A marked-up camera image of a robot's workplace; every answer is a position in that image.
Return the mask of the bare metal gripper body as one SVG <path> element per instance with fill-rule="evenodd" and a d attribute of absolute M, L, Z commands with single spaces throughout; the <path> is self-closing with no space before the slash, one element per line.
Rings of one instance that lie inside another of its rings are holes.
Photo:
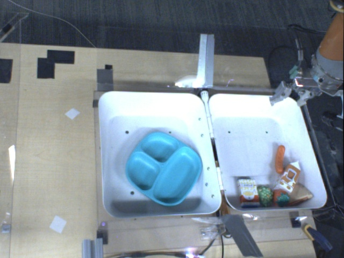
<path fill-rule="evenodd" d="M 326 93 L 330 96 L 342 96 L 343 62 L 325 60 L 324 63 L 312 60 L 312 67 L 305 74 L 296 76 L 297 89 L 308 90 L 315 94 Z"/>

